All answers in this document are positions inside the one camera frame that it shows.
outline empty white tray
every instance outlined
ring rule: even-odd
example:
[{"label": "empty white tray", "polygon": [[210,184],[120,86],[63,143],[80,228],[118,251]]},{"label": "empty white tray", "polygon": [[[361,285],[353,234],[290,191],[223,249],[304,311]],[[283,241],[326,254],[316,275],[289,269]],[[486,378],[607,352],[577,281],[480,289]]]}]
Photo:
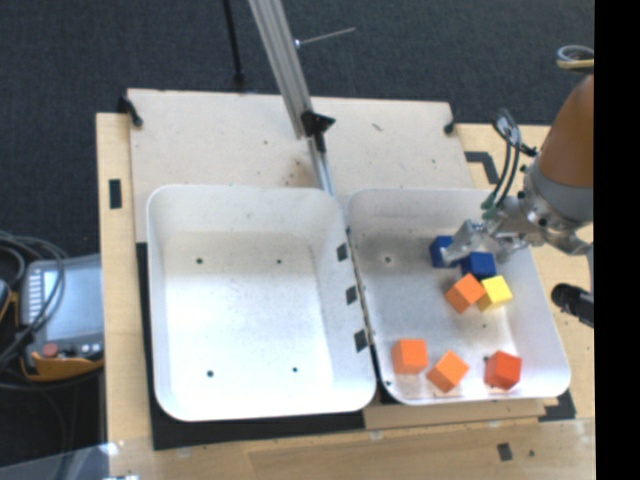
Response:
[{"label": "empty white tray", "polygon": [[[569,386],[568,362],[529,249],[497,264],[513,292],[511,301],[485,312],[474,305],[458,314],[444,299],[461,269],[433,268],[429,245],[438,235],[453,235],[465,219],[479,221],[487,194],[473,189],[366,190],[350,201],[354,256],[381,380],[402,403],[547,398]],[[484,250],[495,252],[492,246],[487,241]],[[396,375],[391,348],[401,338],[427,342],[429,368],[451,349],[470,370],[448,393],[424,374]],[[485,358],[498,349],[522,358],[521,380],[510,391],[492,389],[483,380]]]},{"label": "empty white tray", "polygon": [[335,199],[313,188],[172,185],[151,195],[147,214],[154,387],[168,414],[367,405],[376,379]]}]

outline blue cube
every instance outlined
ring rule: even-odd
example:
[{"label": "blue cube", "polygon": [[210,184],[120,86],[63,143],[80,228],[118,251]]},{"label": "blue cube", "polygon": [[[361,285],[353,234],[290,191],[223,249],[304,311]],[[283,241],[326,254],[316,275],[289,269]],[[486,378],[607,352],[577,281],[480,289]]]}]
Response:
[{"label": "blue cube", "polygon": [[460,264],[460,260],[454,261],[450,265],[447,265],[442,259],[442,252],[440,249],[445,249],[453,243],[453,238],[448,235],[441,235],[431,242],[429,246],[429,252],[431,253],[431,263],[433,268],[453,268]]},{"label": "blue cube", "polygon": [[493,254],[490,252],[474,251],[462,259],[460,266],[462,275],[473,274],[478,281],[494,277],[497,274]]}]

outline tray containing cubes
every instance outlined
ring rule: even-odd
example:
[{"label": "tray containing cubes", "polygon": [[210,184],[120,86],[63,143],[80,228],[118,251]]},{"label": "tray containing cubes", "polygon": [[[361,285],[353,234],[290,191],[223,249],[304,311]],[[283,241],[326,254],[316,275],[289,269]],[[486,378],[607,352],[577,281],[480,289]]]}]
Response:
[{"label": "tray containing cubes", "polygon": [[562,394],[570,371],[531,251],[439,256],[487,192],[366,190],[348,216],[380,380],[409,405]]}]

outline black floor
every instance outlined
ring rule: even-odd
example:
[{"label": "black floor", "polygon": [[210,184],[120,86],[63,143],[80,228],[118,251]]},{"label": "black floor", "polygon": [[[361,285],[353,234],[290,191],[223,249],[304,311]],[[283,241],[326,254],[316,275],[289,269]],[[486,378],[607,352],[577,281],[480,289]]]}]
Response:
[{"label": "black floor", "polygon": [[[276,93],[247,1],[230,2],[245,89]],[[506,107],[550,124],[577,82],[556,50],[595,46],[595,0],[283,3],[299,39],[356,28],[300,50],[312,95],[447,101],[460,122]],[[0,230],[98,251],[96,112],[132,87],[235,90],[234,73],[222,0],[0,0]],[[99,391],[0,389],[0,466],[100,442]]]}]

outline toy block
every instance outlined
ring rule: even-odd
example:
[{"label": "toy block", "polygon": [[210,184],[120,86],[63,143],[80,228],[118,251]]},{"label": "toy block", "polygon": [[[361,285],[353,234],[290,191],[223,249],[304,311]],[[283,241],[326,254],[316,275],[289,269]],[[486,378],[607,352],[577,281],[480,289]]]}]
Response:
[{"label": "toy block", "polygon": [[513,299],[509,285],[502,276],[494,276],[481,281],[486,293],[478,300],[480,311],[494,308]]},{"label": "toy block", "polygon": [[469,306],[475,304],[486,293],[482,286],[472,274],[465,275],[459,279],[444,294],[444,298],[451,304],[458,313],[464,312]]},{"label": "toy block", "polygon": [[484,381],[500,389],[511,389],[520,382],[522,359],[498,350],[485,365]]},{"label": "toy block", "polygon": [[427,379],[445,393],[456,387],[469,371],[469,365],[449,350],[427,373]]},{"label": "toy block", "polygon": [[473,274],[478,281],[494,277],[497,273],[496,263],[493,260],[493,254],[490,252],[474,251],[469,256],[462,258],[460,267],[463,275]]},{"label": "toy block", "polygon": [[391,349],[393,371],[400,375],[415,375],[429,366],[427,344],[421,339],[398,340]]},{"label": "toy block", "polygon": [[431,242],[431,245],[429,246],[429,252],[431,253],[431,263],[433,265],[433,268],[453,268],[457,267],[460,264],[460,260],[456,260],[451,262],[450,264],[447,264],[442,259],[442,251],[440,249],[445,249],[452,243],[453,238],[448,235],[437,236],[436,239]]}]

